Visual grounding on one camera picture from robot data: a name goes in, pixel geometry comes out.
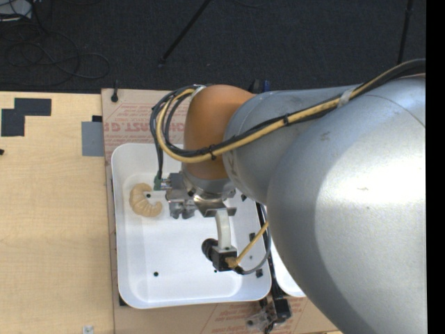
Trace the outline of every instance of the yellow cable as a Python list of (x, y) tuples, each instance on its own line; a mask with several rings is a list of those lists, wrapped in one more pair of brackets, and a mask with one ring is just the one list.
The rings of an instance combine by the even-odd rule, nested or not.
[(226, 259), (226, 263), (229, 265), (229, 267), (231, 269), (234, 269), (235, 267), (237, 267), (241, 260), (243, 259), (243, 257), (245, 256), (246, 253), (248, 253), (250, 251), (250, 249), (256, 244), (256, 242), (259, 240), (259, 238), (264, 234), (264, 232), (266, 231), (267, 227), (269, 226), (269, 222), (266, 221), (263, 226), (261, 227), (261, 229), (258, 231), (258, 233), (255, 235), (255, 237), (252, 239), (252, 241), (250, 243), (248, 243), (248, 245), (244, 248), (244, 250), (238, 255), (237, 258), (235, 257), (228, 257)]
[[(178, 96), (176, 96), (172, 102), (176, 101), (177, 99), (179, 99), (181, 96), (183, 96), (186, 93), (192, 93), (194, 90), (193, 89), (187, 89), (184, 92), (182, 92), (181, 94), (179, 94)], [(356, 93), (352, 93), (350, 96), (350, 99), (352, 99), (355, 96)], [(288, 117), (289, 123), (301, 120), (303, 118), (306, 118), (308, 116), (312, 116), (314, 114), (320, 113), (321, 111), (325, 111), (328, 109), (331, 109), (332, 107), (337, 106), (337, 104), (339, 103), (340, 98), (336, 98), (334, 100), (330, 100), (329, 102), (325, 102), (323, 104), (319, 104), (316, 106), (313, 106), (312, 108), (306, 109), (301, 111), (300, 113), (295, 113), (293, 115), (290, 115)], [(185, 164), (194, 164), (197, 162), (202, 162), (202, 161), (207, 161), (210, 160), (212, 158), (211, 154), (199, 154), (197, 156), (192, 156), (192, 157), (185, 157), (185, 156), (181, 156), (179, 154), (174, 153), (172, 150), (170, 150), (167, 145), (165, 144), (163, 138), (161, 137), (161, 125), (165, 116), (165, 113), (167, 112), (168, 107), (170, 106), (169, 103), (165, 104), (163, 106), (163, 108), (161, 109), (161, 112), (159, 114), (159, 119), (156, 121), (156, 139), (159, 143), (159, 145), (161, 146), (162, 150), (168, 154), (170, 157), (172, 157), (173, 159), (176, 159), (177, 161), (183, 162)], [(234, 143), (231, 143), (230, 145), (227, 145), (223, 148), (214, 150), (212, 153), (214, 156), (219, 156), (220, 154), (223, 154), (225, 152), (228, 152), (230, 150), (234, 150), (235, 148), (239, 148), (241, 146), (247, 145), (248, 143), (251, 143), (255, 140), (257, 140), (258, 138), (261, 138), (264, 135), (267, 135), (281, 127), (285, 126), (284, 121), (283, 120), (278, 120), (275, 121), (274, 123), (270, 124), (267, 127), (264, 127), (261, 130), (258, 130), (257, 132), (243, 138), (242, 140), (238, 140)]]

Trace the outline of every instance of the light wood surface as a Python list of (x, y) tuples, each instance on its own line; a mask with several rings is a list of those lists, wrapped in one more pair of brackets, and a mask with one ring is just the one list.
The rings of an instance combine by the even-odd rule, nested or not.
[(51, 116), (26, 116), (25, 137), (0, 137), (0, 333), (113, 333), (103, 157), (83, 157), (81, 122), (100, 95), (51, 98)]

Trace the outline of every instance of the black clamp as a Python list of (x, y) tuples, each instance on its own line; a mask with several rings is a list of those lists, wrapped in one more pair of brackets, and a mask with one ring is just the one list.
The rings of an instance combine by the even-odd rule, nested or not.
[(213, 154), (213, 149), (215, 148), (215, 145), (210, 145), (207, 152), (211, 155), (211, 160), (215, 161), (216, 156)]
[(289, 124), (289, 114), (286, 114), (284, 117), (283, 117), (283, 122), (284, 122), (284, 126), (289, 126), (290, 124)]

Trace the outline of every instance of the croissant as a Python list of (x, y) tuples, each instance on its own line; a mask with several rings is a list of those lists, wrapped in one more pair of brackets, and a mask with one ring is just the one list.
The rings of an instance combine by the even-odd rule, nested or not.
[(150, 191), (152, 188), (146, 183), (139, 183), (133, 187), (130, 192), (130, 205), (133, 212), (142, 216), (157, 216), (161, 213), (162, 203), (158, 201), (153, 205), (144, 194)]

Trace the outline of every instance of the black screw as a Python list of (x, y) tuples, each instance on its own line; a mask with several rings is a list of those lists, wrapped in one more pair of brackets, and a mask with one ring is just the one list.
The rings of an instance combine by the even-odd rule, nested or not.
[(119, 100), (119, 97), (118, 97), (118, 81), (116, 80), (114, 82), (114, 92), (113, 92), (113, 95), (111, 96), (111, 101), (113, 103), (116, 103), (118, 100)]

